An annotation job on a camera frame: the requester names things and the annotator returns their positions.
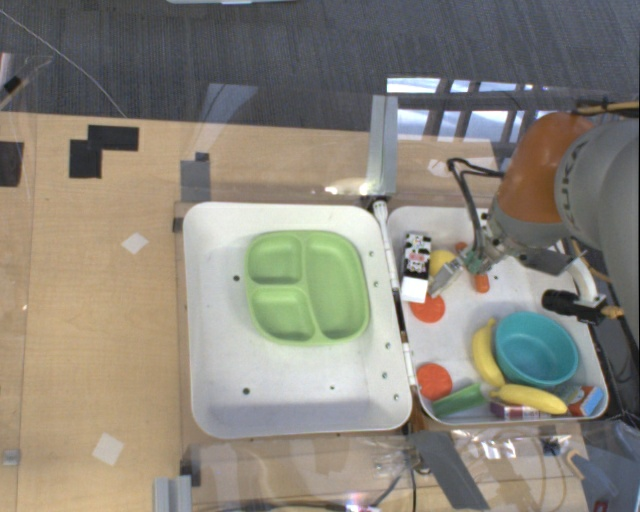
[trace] teal bowl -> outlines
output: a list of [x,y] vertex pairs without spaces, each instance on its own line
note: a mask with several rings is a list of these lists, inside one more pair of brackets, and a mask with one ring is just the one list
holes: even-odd
[[578,369],[578,349],[569,333],[546,316],[520,311],[498,323],[496,361],[508,381],[551,388]]

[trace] wooden surface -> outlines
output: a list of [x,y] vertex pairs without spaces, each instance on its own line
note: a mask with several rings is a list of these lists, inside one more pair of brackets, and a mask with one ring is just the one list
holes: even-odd
[[[25,142],[29,173],[18,189],[0,189],[0,450],[19,445],[22,452],[18,468],[0,467],[0,510],[151,510],[153,479],[175,477],[183,450],[197,442],[229,455],[228,461],[214,458],[208,471],[218,485],[235,481],[243,495],[329,495],[345,468],[371,470],[378,452],[355,440],[300,440],[292,451],[288,441],[229,446],[193,430],[192,418],[181,413],[188,407],[181,408],[181,294],[172,232],[180,160],[196,151],[210,154],[217,199],[353,202],[357,198],[332,198],[324,188],[364,177],[367,134],[4,113],[0,121],[0,140]],[[139,151],[105,151],[102,179],[70,179],[69,141],[86,139],[89,124],[139,127]],[[432,140],[401,144],[405,199],[427,192],[434,202],[456,197],[451,178],[424,167],[434,151]],[[488,144],[460,151],[490,157]],[[495,184],[477,187],[489,198]],[[121,246],[134,233],[149,241],[135,255]],[[26,317],[22,305],[28,305]],[[113,466],[92,455],[103,433],[124,444]],[[292,472],[303,462],[334,480],[309,485],[311,469]],[[509,471],[505,482],[518,480]],[[492,504],[508,501],[510,488],[520,499],[522,482],[500,483],[498,473],[487,474],[482,486],[495,487]],[[369,474],[363,475],[358,485],[365,485]],[[378,493],[385,480],[374,476],[368,490]],[[543,508],[554,508],[563,488],[565,499],[583,500],[566,468],[527,478],[531,503],[547,493]],[[431,508],[447,509],[433,477],[423,484],[420,493]],[[384,510],[409,510],[407,485]],[[214,497],[221,497],[219,489]]]

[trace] white tray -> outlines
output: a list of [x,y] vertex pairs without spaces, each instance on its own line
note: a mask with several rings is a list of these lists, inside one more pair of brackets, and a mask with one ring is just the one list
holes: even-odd
[[[402,262],[404,236],[408,232],[429,234],[432,237],[433,250],[447,249],[455,252],[454,246],[457,242],[464,241],[470,245],[473,241],[471,221],[464,208],[399,208],[390,215],[388,227],[398,265]],[[480,382],[470,354],[471,338],[476,329],[486,324],[490,317],[499,321],[515,311],[534,311],[560,323],[575,340],[580,363],[570,382],[595,385],[604,391],[605,399],[589,418],[602,415],[609,397],[588,327],[576,321],[574,317],[557,315],[543,309],[541,305],[542,294],[547,289],[575,290],[571,277],[566,273],[561,277],[553,277],[528,270],[514,258],[507,258],[495,265],[489,275],[491,289],[486,294],[476,293],[471,277],[466,273],[461,275],[442,293],[446,312],[444,317],[434,324],[418,320],[408,303],[403,303],[402,309],[415,369],[427,362],[442,365],[451,374],[454,391],[467,384]],[[431,402],[422,396],[420,399],[425,411],[445,424],[504,423],[504,420],[491,414],[488,406],[444,419],[436,418]],[[554,422],[564,420],[575,418],[552,419]]]
[[[292,347],[254,328],[245,251],[256,235],[280,230],[332,231],[354,244],[371,307],[361,336]],[[192,409],[206,433],[232,439],[390,430],[407,420],[412,400],[373,216],[349,206],[203,203],[185,218],[184,245]]]

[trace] green plate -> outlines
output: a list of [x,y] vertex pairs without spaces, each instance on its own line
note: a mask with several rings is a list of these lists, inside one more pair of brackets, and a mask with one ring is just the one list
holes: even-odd
[[369,324],[360,257],[335,233],[277,231],[256,237],[247,249],[245,283],[255,327],[278,343],[346,342]]

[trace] white diamond sticker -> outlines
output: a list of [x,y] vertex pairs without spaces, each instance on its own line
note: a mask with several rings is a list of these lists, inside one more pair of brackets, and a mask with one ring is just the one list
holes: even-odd
[[123,448],[124,443],[122,441],[118,441],[115,437],[105,432],[100,436],[100,441],[98,441],[93,450],[93,456],[105,464],[109,464],[109,466],[115,466]]
[[142,249],[148,243],[149,240],[143,237],[140,233],[134,233],[124,242],[122,242],[122,247],[124,247],[131,254],[138,254],[140,249]]

